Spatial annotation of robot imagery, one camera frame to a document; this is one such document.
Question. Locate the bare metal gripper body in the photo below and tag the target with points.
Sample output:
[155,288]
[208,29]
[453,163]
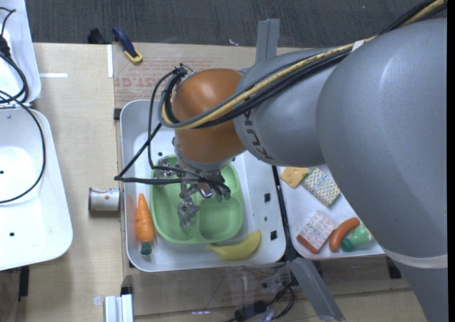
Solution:
[192,182]

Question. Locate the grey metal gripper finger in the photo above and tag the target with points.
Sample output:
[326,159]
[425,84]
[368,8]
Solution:
[193,211]
[182,214]

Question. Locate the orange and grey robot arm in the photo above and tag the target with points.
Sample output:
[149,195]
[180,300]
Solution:
[373,128]

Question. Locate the green divided plate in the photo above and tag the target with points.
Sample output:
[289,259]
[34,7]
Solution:
[217,221]

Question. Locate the orange carrot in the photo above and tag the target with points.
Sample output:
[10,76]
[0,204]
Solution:
[144,222]

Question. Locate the yellow banana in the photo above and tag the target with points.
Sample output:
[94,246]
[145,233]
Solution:
[238,248]

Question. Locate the white plastic tray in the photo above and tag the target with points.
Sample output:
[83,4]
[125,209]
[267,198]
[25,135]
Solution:
[305,203]
[257,185]

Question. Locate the white and orange can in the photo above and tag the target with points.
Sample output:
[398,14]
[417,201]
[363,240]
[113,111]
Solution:
[105,199]

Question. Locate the thin black rod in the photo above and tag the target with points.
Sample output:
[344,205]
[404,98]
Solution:
[281,214]

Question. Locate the yellow cheese slice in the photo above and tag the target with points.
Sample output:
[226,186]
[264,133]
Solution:
[294,176]

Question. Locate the orange sausage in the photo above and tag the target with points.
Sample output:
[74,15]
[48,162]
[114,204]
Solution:
[343,233]

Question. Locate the green bottle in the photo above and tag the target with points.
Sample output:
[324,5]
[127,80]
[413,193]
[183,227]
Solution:
[359,237]

